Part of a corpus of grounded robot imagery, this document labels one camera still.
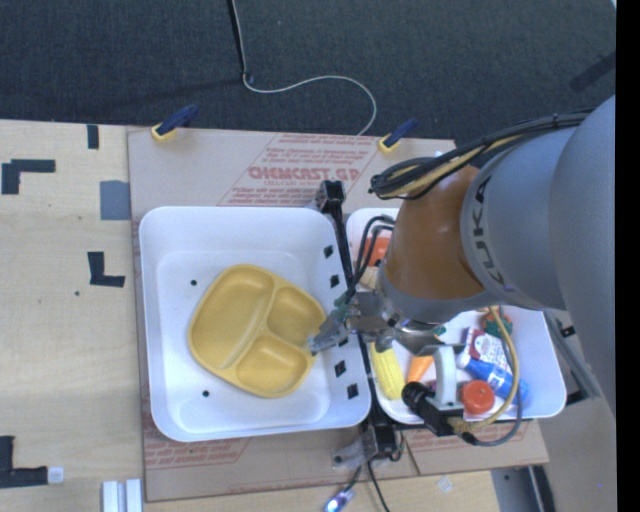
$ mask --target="blue clamp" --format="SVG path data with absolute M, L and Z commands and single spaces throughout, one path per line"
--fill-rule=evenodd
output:
M 197 105 L 187 105 L 167 117 L 162 123 L 151 128 L 151 135 L 157 141 L 163 141 L 175 135 L 176 128 L 189 126 L 198 113 Z
M 418 121 L 413 117 L 405 121 L 393 133 L 382 137 L 382 139 L 378 141 L 378 149 L 383 153 L 391 153 L 396 149 L 400 139 L 406 137 L 416 126 L 418 126 Z

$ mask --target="yellow divided plate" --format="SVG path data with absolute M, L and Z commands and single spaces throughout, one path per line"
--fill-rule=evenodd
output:
M 223 271 L 189 325 L 189 348 L 213 374 L 258 396 L 293 392 L 314 358 L 307 337 L 319 332 L 322 306 L 307 292 L 254 265 Z

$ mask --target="cardboard sheet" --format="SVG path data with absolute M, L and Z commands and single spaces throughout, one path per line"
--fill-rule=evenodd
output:
M 365 207 L 399 207 L 368 193 L 369 181 L 397 162 L 435 156 L 454 147 L 447 140 L 404 139 L 390 154 L 378 139 L 338 136 L 179 129 L 158 143 L 148 128 L 128 133 L 136 309 L 140 353 L 146 500 L 160 501 L 343 484 L 351 471 L 335 470 L 331 452 L 350 444 L 357 427 L 254 438 L 180 443 L 164 437 L 149 408 L 144 303 L 138 226 L 161 206 L 291 206 L 313 204 L 323 180 L 340 180 L 346 215 Z M 509 425 L 491 425 L 479 437 L 496 438 Z M 472 447 L 437 438 L 424 429 L 405 433 L 408 453 L 398 463 L 376 463 L 376 475 L 418 475 L 526 466 L 548 461 L 536 421 L 525 422 L 505 445 Z

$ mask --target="orange object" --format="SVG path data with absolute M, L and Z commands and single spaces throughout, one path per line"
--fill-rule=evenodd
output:
M 376 243 L 373 246 L 371 257 L 367 261 L 367 267 L 376 266 L 379 261 L 382 261 L 384 259 L 385 255 L 387 254 L 387 247 L 389 247 L 389 240 L 390 238 L 388 236 L 378 236 L 376 238 Z M 362 254 L 365 258 L 367 257 L 367 252 L 369 251 L 370 245 L 371 237 L 367 238 L 364 244 L 364 251 Z
M 409 364 L 407 382 L 418 382 L 433 363 L 433 356 L 413 356 Z
M 462 386 L 460 401 L 469 414 L 482 414 L 491 410 L 496 397 L 487 382 L 472 380 Z

